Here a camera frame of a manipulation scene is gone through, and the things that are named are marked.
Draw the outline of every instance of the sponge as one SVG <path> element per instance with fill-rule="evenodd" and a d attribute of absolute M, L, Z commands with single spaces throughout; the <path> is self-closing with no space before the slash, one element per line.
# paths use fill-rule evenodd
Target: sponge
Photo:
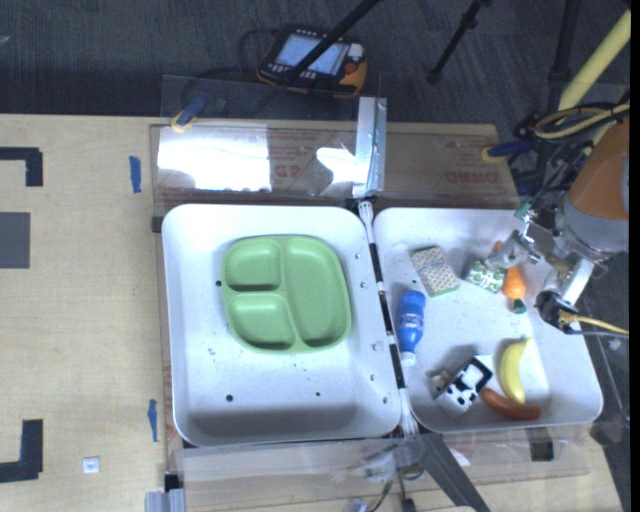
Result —
<path fill-rule="evenodd" d="M 411 262 L 430 297 L 452 292 L 460 287 L 442 247 L 435 245 L 420 249 L 411 255 Z"/>

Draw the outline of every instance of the display screen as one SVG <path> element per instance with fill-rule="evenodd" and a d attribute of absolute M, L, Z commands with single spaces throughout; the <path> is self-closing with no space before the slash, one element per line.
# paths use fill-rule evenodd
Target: display screen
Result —
<path fill-rule="evenodd" d="M 294 67 L 306 57 L 319 42 L 320 39 L 315 37 L 291 34 L 278 54 L 276 64 Z M 309 71 L 315 71 L 316 73 L 335 75 L 347 51 L 349 51 L 348 44 L 334 43 L 307 69 Z"/>

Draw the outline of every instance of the yellow cable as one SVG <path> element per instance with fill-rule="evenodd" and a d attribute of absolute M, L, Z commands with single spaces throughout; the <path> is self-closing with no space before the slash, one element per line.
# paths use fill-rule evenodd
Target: yellow cable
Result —
<path fill-rule="evenodd" d="M 588 128 L 589 126 L 597 124 L 598 122 L 604 119 L 607 119 L 609 117 L 613 117 L 615 119 L 616 115 L 622 114 L 627 110 L 630 110 L 630 108 L 631 108 L 630 103 L 623 103 L 621 105 L 616 105 L 612 109 L 593 108 L 593 107 L 585 107 L 581 109 L 579 107 L 575 107 L 567 110 L 561 110 L 559 112 L 555 112 L 554 114 L 551 114 L 545 117 L 544 119 L 541 119 L 540 121 L 538 121 L 535 125 L 535 134 L 542 139 L 561 139 L 568 135 L 573 135 L 574 133 L 578 133 Z M 552 133 L 545 133 L 544 131 L 540 131 L 541 129 L 544 128 L 544 126 L 548 125 L 550 122 L 564 119 L 567 116 L 573 115 L 573 114 L 596 114 L 596 115 L 589 117 L 578 124 L 574 124 L 573 126 L 565 130 L 552 132 Z"/>
<path fill-rule="evenodd" d="M 558 318 L 561 324 L 569 324 L 571 322 L 583 322 L 585 324 L 597 325 L 598 327 L 603 327 L 605 329 L 609 329 L 610 331 L 617 332 L 620 334 L 629 334 L 629 331 L 625 329 L 621 329 L 620 327 L 616 327 L 615 325 L 608 324 L 607 322 L 603 322 L 602 320 L 597 320 L 595 318 L 590 318 L 588 316 L 574 315 L 572 313 L 568 313 L 567 311 L 559 311 Z"/>

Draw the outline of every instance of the water bottle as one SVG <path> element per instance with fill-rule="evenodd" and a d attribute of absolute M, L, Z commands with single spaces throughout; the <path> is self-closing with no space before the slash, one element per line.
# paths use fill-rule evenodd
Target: water bottle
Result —
<path fill-rule="evenodd" d="M 416 363 L 415 349 L 422 339 L 426 303 L 424 294 L 416 290 L 406 290 L 400 297 L 396 334 L 400 346 L 400 361 L 405 366 Z"/>

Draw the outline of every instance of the blue tape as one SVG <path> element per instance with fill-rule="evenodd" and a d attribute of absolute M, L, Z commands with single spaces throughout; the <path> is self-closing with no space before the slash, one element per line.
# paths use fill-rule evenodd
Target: blue tape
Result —
<path fill-rule="evenodd" d="M 202 109 L 207 106 L 209 100 L 211 100 L 211 93 L 209 91 L 200 91 L 180 113 L 177 124 L 184 126 L 194 117 L 197 117 Z"/>
<path fill-rule="evenodd" d="M 142 192 L 140 183 L 142 182 L 142 169 L 140 168 L 140 159 L 136 156 L 129 157 L 129 169 L 131 172 L 131 185 L 133 185 L 133 193 Z"/>
<path fill-rule="evenodd" d="M 526 142 L 514 140 L 494 146 L 489 150 L 489 156 L 522 155 L 531 151 L 531 146 Z"/>
<path fill-rule="evenodd" d="M 158 411 L 156 409 L 156 403 L 155 400 L 149 400 L 149 409 L 147 410 L 147 417 L 149 418 L 149 426 L 151 427 L 154 443 L 158 442 Z"/>

